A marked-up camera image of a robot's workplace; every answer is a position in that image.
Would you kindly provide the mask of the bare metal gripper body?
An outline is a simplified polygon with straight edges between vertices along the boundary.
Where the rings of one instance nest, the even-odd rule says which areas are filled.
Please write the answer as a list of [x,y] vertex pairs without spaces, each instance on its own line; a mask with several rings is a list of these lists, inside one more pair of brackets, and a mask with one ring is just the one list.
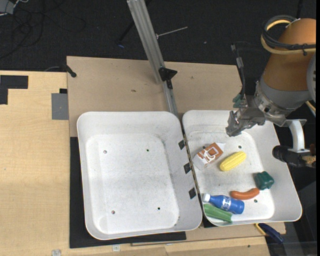
[[250,129],[255,125],[262,126],[266,121],[282,126],[288,114],[288,110],[272,102],[256,103],[255,100],[242,100],[236,112],[236,127]]

